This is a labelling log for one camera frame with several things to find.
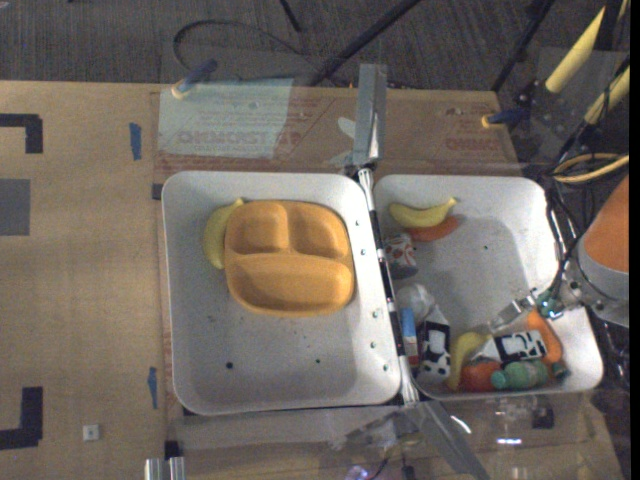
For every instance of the orange carrot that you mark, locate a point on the orange carrot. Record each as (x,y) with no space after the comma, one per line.
(435,232)
(549,338)

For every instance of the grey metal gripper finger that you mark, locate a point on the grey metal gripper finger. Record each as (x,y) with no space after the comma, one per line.
(507,314)

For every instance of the thin black and white rod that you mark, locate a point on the thin black and white rod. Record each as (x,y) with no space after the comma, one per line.
(382,263)

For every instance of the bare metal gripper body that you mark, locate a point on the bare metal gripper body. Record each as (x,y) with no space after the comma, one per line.
(570,295)

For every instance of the white can with red print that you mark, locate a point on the white can with red print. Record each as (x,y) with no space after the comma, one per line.
(401,255)

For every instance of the yellow banana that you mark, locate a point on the yellow banana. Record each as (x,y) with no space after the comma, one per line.
(422,215)
(462,353)
(214,238)

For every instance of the brown cardboard board red print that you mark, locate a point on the brown cardboard board red print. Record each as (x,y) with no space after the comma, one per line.
(425,133)

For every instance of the white plastic tray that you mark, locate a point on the white plastic tray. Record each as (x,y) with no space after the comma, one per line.
(280,358)
(500,268)

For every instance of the clear plastic bottle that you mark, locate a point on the clear plastic bottle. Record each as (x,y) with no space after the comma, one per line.
(414,299)

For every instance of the orange round toy fruit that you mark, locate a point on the orange round toy fruit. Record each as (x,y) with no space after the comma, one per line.
(477,375)

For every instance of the green bottle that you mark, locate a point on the green bottle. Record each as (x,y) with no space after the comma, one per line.
(522,374)

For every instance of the black and white cow carton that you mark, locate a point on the black and white cow carton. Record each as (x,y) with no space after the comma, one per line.
(520,345)
(434,348)

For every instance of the small white square block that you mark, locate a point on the small white square block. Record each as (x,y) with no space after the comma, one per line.
(90,432)

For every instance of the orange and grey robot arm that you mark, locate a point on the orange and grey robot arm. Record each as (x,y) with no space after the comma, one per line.
(607,228)

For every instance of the blue carton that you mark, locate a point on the blue carton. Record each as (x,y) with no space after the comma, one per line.
(409,333)

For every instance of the orange divided plate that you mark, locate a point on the orange divided plate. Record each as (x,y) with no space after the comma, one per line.
(287,263)

